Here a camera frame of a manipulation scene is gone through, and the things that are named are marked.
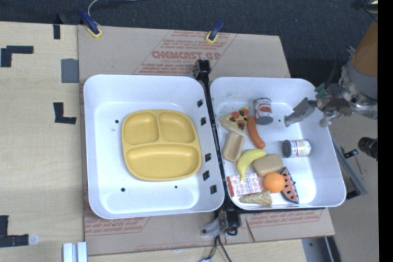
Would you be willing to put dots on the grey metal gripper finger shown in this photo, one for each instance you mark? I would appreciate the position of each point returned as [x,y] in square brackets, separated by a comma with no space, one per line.
[301,110]
[327,118]

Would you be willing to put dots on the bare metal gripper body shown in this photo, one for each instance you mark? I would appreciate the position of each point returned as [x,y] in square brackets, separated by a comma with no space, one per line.
[334,99]

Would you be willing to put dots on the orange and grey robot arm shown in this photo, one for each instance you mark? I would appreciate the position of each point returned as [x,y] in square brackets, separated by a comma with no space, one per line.
[366,49]

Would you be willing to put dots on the red and white can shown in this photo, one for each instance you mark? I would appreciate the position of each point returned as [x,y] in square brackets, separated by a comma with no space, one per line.
[263,109]
[299,148]

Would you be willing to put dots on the orange toy sausage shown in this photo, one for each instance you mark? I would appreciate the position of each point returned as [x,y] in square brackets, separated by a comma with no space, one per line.
[255,133]

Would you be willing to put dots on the tan toy bread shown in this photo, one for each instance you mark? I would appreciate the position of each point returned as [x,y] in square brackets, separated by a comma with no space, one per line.
[267,164]

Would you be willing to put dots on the white plastic tray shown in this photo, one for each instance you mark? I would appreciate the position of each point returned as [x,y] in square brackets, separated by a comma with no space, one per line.
[104,147]
[319,181]

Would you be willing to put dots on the toy pizza slice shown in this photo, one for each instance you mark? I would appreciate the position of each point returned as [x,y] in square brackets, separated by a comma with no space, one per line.
[235,121]

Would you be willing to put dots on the yellow banana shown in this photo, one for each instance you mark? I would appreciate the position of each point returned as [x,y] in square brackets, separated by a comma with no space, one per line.
[247,159]

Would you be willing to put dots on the orange toy fruit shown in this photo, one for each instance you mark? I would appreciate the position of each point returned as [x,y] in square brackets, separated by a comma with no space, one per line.
[274,182]

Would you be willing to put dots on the beige toy bread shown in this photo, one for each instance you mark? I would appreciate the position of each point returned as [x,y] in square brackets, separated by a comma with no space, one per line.
[232,147]

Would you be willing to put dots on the red watermelon slice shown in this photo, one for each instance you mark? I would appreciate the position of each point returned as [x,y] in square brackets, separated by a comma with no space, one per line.
[290,188]

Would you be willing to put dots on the thin black rod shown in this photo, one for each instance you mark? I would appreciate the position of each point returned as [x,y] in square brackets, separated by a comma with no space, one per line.
[212,107]

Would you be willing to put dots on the beige waffle cone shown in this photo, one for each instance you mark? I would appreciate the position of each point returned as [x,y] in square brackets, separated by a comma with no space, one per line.
[259,198]

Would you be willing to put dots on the red and white packet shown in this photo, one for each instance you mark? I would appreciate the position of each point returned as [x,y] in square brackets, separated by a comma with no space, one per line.
[238,187]

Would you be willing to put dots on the yellow divided plate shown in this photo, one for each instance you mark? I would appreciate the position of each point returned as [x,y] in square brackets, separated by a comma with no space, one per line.
[161,159]

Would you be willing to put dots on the brown cardboard board red print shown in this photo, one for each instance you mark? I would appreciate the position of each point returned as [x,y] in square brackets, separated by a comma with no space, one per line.
[122,52]

